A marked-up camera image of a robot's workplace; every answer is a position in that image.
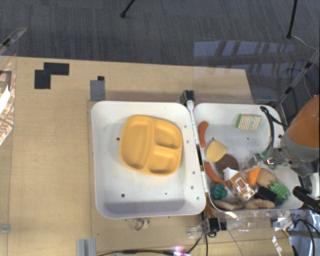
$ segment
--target clear plastic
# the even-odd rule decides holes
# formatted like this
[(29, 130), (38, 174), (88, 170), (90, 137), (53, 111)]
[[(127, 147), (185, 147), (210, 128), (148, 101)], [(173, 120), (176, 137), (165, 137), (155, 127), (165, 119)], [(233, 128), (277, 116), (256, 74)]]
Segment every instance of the clear plastic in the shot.
[(2, 38), (0, 45), (0, 255), (8, 254), (9, 197), (15, 111), (17, 54), (25, 28)]

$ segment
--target brown round patty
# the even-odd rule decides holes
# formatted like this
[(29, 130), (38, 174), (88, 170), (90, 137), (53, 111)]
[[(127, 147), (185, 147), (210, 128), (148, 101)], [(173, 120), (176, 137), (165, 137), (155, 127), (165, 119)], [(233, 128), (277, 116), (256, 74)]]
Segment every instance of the brown round patty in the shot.
[(227, 167), (239, 171), (238, 161), (229, 154), (225, 154), (219, 161), (215, 162), (215, 167), (217, 171), (222, 175), (224, 175), (223, 170)]

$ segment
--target toy food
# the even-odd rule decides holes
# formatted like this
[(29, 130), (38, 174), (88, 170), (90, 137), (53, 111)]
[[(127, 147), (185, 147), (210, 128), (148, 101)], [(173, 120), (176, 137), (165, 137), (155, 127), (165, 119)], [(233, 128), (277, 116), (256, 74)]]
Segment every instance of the toy food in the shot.
[(277, 182), (276, 176), (269, 170), (261, 168), (256, 184), (259, 187), (268, 188), (272, 183)]
[(253, 199), (249, 201), (245, 207), (249, 210), (257, 210), (260, 208), (274, 209), (276, 205), (271, 201), (263, 200), (259, 198), (259, 199)]
[(209, 176), (209, 178), (214, 182), (214, 183), (221, 183), (223, 184), (224, 186), (227, 185), (227, 183), (219, 178), (216, 173), (214, 172), (214, 170), (212, 169), (211, 167), (211, 164), (209, 162), (204, 162), (204, 170), (205, 170), (205, 173)]
[(228, 191), (225, 189), (225, 186), (221, 183), (215, 184), (211, 187), (211, 196), (214, 199), (222, 199), (227, 197)]
[(257, 130), (261, 121), (258, 114), (239, 114), (235, 127), (240, 130)]
[(278, 182), (274, 182), (270, 185), (269, 189), (276, 193), (276, 199), (279, 203), (283, 203), (287, 199), (287, 196), (290, 196), (290, 192), (284, 186), (280, 185)]
[(202, 123), (200, 123), (199, 128), (198, 128), (199, 141), (200, 141), (201, 148), (204, 148), (206, 146), (205, 133), (206, 133), (208, 126), (209, 126), (208, 122), (203, 121)]
[(248, 183), (251, 188), (253, 188), (254, 185), (256, 184), (256, 180), (258, 179), (260, 170), (261, 170), (261, 166), (258, 166), (254, 169), (250, 169), (248, 171), (245, 171), (248, 175)]
[(255, 194), (240, 172), (229, 167), (223, 172), (227, 187), (240, 202), (249, 200)]
[(219, 161), (215, 162), (215, 168), (221, 175), (224, 175), (224, 169), (227, 167), (239, 171), (238, 161), (229, 154), (225, 154)]
[(215, 206), (227, 211), (235, 211), (244, 207), (244, 205), (239, 202), (227, 202), (227, 201), (221, 201), (221, 200), (212, 200), (212, 202)]
[(134, 115), (124, 125), (119, 156), (123, 165), (133, 171), (168, 176), (180, 165), (182, 147), (181, 131), (173, 123)]
[(211, 162), (219, 161), (227, 152), (227, 147), (217, 140), (213, 140), (206, 149), (205, 156)]
[(254, 195), (254, 198), (261, 198), (275, 203), (277, 199), (277, 194), (265, 188), (264, 186), (261, 186), (259, 187), (257, 193)]

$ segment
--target gray floor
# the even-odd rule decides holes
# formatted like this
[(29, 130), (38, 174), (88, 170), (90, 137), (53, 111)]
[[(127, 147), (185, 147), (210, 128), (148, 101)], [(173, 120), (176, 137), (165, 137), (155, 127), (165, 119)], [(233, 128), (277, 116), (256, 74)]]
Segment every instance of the gray floor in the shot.
[[(247, 70), (253, 96), (266, 101), (285, 91), (296, 73), (285, 73), (284, 81), (282, 65), (274, 66), (275, 75), (257, 76), (252, 71), (254, 64), (259, 70), (262, 64), (279, 63), (292, 69), (313, 53), (297, 39), (286, 38), (294, 0), (136, 0), (122, 19), (119, 13), (128, 2), (0, 0), (0, 38), (15, 28), (27, 27), (20, 40), (20, 56), (209, 67), (221, 66), (224, 60), (211, 54), (212, 42), (217, 40), (223, 47), (228, 41), (276, 45), (278, 50), (271, 58), (267, 50), (259, 56), (237, 57), (228, 65), (241, 68), (248, 59), (256, 62), (242, 68)], [(292, 33), (318, 48), (319, 31), (319, 0), (299, 0)], [(298, 48), (283, 58), (278, 56), (283, 45)], [(308, 100), (308, 94), (319, 93), (319, 68), (313, 68), (306, 79), (310, 93), (301, 83), (298, 95), (290, 96), (295, 102), (293, 114)]]

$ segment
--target white tray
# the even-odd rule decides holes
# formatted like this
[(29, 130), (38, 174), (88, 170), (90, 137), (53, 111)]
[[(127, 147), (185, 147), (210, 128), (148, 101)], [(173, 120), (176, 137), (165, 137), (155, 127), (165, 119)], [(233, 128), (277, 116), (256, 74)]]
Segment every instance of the white tray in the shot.
[[(271, 115), (280, 120), (276, 110), (266, 105), (264, 107), (269, 110)], [(259, 128), (257, 130), (240, 130), (236, 128), (239, 114), (260, 115), (262, 119)], [(269, 144), (269, 123), (265, 114), (260, 110), (260, 105), (201, 103), (195, 107), (194, 117), (197, 125), (203, 121), (207, 121), (209, 124), (205, 132), (206, 146), (209, 145), (213, 138), (224, 144), (228, 148), (227, 154), (232, 155), (238, 161), (240, 170), (253, 157), (254, 153), (261, 153)], [(280, 144), (278, 135), (283, 135), (284, 130), (281, 125), (273, 124), (274, 146), (278, 147)], [(204, 161), (206, 160), (206, 148), (201, 149)], [(215, 173), (223, 179), (216, 166), (212, 163), (211, 166)], [(278, 167), (273, 173), (277, 181), (290, 192), (295, 186), (300, 186), (298, 175), (288, 166)], [(209, 178), (207, 178), (207, 182), (210, 190), (213, 183)], [(235, 197), (228, 191), (228, 196), (225, 200), (235, 201)], [(277, 209), (298, 209), (302, 204), (299, 199), (290, 195), (284, 203), (277, 206)]]
[[(183, 138), (181, 163), (168, 177), (127, 169), (120, 160), (121, 134), (134, 115), (161, 118), (179, 127)], [(178, 103), (101, 101), (92, 112), (95, 199), (109, 219), (196, 215), (206, 198), (189, 111)]]

